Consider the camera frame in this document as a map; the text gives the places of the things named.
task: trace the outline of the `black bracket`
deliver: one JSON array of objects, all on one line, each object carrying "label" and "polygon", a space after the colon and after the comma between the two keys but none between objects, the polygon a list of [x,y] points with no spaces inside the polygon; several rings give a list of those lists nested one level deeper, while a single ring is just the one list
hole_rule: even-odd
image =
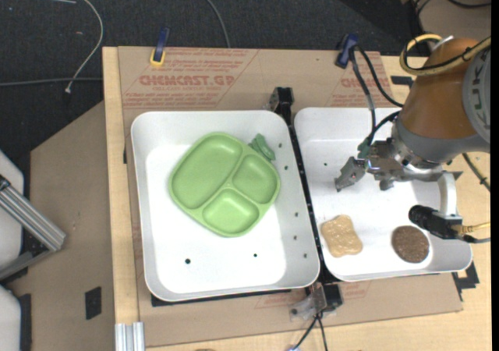
[{"label": "black bracket", "polygon": [[343,305],[342,292],[338,283],[327,283],[322,287],[324,288],[327,304],[324,312],[332,312]]},{"label": "black bracket", "polygon": [[30,351],[33,342],[31,324],[31,294],[17,298],[21,306],[21,344],[20,351]]},{"label": "black bracket", "polygon": [[412,87],[412,84],[414,83],[414,81],[412,80],[412,78],[410,76],[392,75],[392,76],[390,76],[390,78],[391,78],[391,82],[394,85],[406,85],[409,87],[409,89]]},{"label": "black bracket", "polygon": [[96,287],[85,293],[85,318],[87,320],[102,312],[102,288]]},{"label": "black bracket", "polygon": [[454,278],[454,283],[456,288],[458,289],[459,298],[462,299],[462,290],[464,289],[476,289],[476,285],[480,283],[478,278],[478,274],[476,273],[475,263],[472,263],[465,270],[466,276],[460,278],[458,276],[458,272],[452,272],[452,277]]},{"label": "black bracket", "polygon": [[291,87],[276,87],[269,100],[271,111],[280,115],[292,127],[291,106],[295,102],[293,89]]}]

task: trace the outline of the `brown cookie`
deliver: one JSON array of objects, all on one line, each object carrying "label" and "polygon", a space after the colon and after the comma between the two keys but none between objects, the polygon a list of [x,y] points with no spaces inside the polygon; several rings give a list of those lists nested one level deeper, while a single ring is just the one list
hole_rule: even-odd
[{"label": "brown cookie", "polygon": [[335,219],[325,222],[320,227],[320,232],[333,257],[358,254],[362,251],[362,242],[353,228],[352,219],[348,215],[339,215]]},{"label": "brown cookie", "polygon": [[391,235],[395,253],[404,261],[414,264],[424,261],[430,252],[430,242],[415,226],[399,226]]}]

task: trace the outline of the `green plate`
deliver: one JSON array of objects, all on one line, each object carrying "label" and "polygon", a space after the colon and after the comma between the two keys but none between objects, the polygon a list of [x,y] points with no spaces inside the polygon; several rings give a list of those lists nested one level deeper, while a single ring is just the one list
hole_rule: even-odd
[{"label": "green plate", "polygon": [[199,139],[170,175],[174,202],[219,235],[248,233],[274,203],[281,185],[268,161],[273,153],[261,135],[252,147],[227,133]]}]

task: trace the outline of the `cookie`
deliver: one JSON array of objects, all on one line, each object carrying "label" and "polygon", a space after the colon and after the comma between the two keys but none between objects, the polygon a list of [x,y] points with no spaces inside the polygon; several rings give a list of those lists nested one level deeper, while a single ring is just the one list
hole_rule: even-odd
[{"label": "cookie", "polygon": [[399,226],[391,234],[391,245],[404,261],[417,264],[428,257],[430,242],[415,226]]},{"label": "cookie", "polygon": [[355,255],[362,251],[362,241],[357,236],[352,219],[348,215],[339,215],[325,222],[320,227],[320,232],[333,257]]}]

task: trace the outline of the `white object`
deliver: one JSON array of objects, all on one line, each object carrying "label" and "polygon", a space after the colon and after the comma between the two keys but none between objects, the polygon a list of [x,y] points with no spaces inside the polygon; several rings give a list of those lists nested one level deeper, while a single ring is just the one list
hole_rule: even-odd
[{"label": "white object", "polygon": [[0,286],[0,349],[19,351],[21,342],[21,306],[12,293]]},{"label": "white object", "polygon": [[[394,111],[377,108],[377,121]],[[295,128],[319,232],[324,222],[346,214],[363,243],[357,255],[333,257],[320,234],[324,262],[334,276],[354,282],[460,271],[469,266],[471,247],[461,240],[443,240],[425,232],[430,253],[417,264],[403,261],[391,246],[393,230],[412,225],[408,213],[413,205],[440,208],[437,183],[395,182],[391,189],[381,191],[379,182],[367,173],[358,183],[337,192],[334,178],[347,159],[356,156],[357,146],[371,130],[367,108],[305,108],[296,115]],[[386,124],[378,130],[376,139],[386,139],[390,132],[391,124]]]},{"label": "white object", "polygon": [[[173,201],[168,178],[188,149],[213,132],[249,143],[261,133],[276,161],[281,189],[247,234],[225,238]],[[302,288],[320,262],[295,155],[284,120],[268,111],[146,112],[132,124],[145,279],[166,301]]]},{"label": "white object", "polygon": [[[0,173],[18,192],[23,192],[22,172],[0,151]],[[0,207],[0,270],[14,261],[21,251],[23,227]]]}]

